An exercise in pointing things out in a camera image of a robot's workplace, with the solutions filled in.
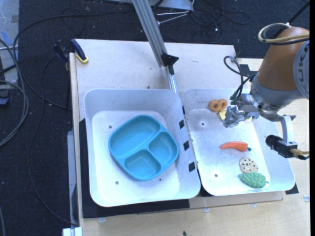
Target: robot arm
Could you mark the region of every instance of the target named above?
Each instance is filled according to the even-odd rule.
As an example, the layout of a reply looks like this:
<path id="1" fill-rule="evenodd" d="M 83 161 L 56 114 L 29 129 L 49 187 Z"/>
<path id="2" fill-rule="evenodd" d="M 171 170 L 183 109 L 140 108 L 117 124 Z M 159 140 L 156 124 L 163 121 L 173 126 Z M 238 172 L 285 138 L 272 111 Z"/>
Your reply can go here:
<path id="1" fill-rule="evenodd" d="M 307 159 L 293 141 L 292 120 L 295 116 L 280 116 L 278 111 L 294 100 L 309 100 L 310 32 L 286 26 L 287 29 L 277 38 L 270 40 L 272 45 L 252 80 L 250 93 L 241 94 L 232 101 L 235 106 L 227 108 L 223 124 L 234 127 L 240 121 L 259 116 L 269 121 L 280 121 L 283 138 L 269 136 L 266 144 L 284 157 Z M 259 33 L 262 42 L 266 42 L 261 37 L 264 29 Z"/>

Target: black clip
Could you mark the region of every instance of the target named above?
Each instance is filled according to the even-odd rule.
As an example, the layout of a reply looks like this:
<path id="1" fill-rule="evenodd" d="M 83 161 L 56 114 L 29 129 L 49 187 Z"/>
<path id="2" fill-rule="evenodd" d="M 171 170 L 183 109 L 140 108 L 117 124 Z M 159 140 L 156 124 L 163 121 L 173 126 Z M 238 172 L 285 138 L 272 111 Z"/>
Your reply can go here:
<path id="1" fill-rule="evenodd" d="M 76 57 L 78 58 L 78 60 L 80 60 L 82 64 L 86 64 L 87 62 L 89 62 L 88 57 L 84 54 L 81 46 L 75 39 L 71 40 L 71 45 L 76 51 Z"/>
<path id="2" fill-rule="evenodd" d="M 171 75 L 174 75 L 174 68 L 173 64 L 179 59 L 178 57 L 169 55 L 169 54 L 163 54 L 162 56 L 162 61 L 164 63 L 164 66 L 168 66 L 168 71 Z"/>
<path id="3" fill-rule="evenodd" d="M 62 40 L 58 40 L 57 44 L 54 45 L 56 56 L 65 63 L 66 70 L 69 69 L 69 53 L 66 52 Z"/>

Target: blue plate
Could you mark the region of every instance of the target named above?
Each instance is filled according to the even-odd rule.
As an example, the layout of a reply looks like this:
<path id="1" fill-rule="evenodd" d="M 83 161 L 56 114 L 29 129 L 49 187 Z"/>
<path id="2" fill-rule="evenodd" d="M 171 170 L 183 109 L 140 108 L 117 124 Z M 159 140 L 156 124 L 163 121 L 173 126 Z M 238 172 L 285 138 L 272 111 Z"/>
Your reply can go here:
<path id="1" fill-rule="evenodd" d="M 116 129 L 109 137 L 108 147 L 116 162 L 139 181 L 160 175 L 179 154 L 173 136 L 148 115 L 136 116 Z"/>

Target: dark floor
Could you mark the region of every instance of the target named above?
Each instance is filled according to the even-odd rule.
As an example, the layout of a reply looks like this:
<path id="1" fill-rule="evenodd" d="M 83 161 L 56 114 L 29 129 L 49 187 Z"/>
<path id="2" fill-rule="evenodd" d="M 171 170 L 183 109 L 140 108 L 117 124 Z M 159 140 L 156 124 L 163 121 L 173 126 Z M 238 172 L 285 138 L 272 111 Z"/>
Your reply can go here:
<path id="1" fill-rule="evenodd" d="M 162 24 L 160 30 L 165 42 L 228 44 L 242 58 L 263 58 L 268 46 L 257 39 L 260 29 L 288 22 L 308 1 L 196 0 L 191 15 Z M 73 16 L 52 18 L 59 15 Z M 157 18 L 163 21 L 169 16 Z M 310 7 L 291 24 L 309 30 Z M 0 207 L 7 236 L 61 235 L 63 228 L 70 227 L 71 110 L 67 110 L 69 73 L 59 59 L 48 63 L 55 55 L 54 45 L 60 39 L 68 44 L 73 38 L 146 38 L 132 5 L 96 0 L 20 0 L 19 31 L 19 65 L 25 83 L 39 95 L 43 87 L 50 103 L 43 103 L 26 85 L 27 119 L 0 147 Z M 22 113 L 22 95 L 14 89 L 10 97 L 7 106 L 0 106 L 0 139 L 14 129 Z"/>

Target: metal pole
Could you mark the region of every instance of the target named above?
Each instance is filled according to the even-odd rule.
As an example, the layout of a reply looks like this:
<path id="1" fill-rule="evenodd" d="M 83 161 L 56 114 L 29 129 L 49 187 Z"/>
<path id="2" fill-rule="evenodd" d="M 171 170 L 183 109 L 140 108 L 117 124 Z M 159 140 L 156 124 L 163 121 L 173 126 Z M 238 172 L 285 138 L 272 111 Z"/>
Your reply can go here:
<path id="1" fill-rule="evenodd" d="M 159 67 L 164 67 L 164 62 L 162 60 L 162 55 L 167 54 L 167 50 L 162 39 L 162 35 L 158 28 L 158 23 L 154 17 L 152 8 L 149 4 L 149 0 L 131 0 L 134 8 L 138 14 L 140 19 L 142 28 L 147 36 L 147 39 L 150 43 L 154 56 L 156 57 L 157 63 Z M 168 80 L 171 89 L 178 93 L 177 84 L 175 75 L 169 72 L 168 73 Z"/>

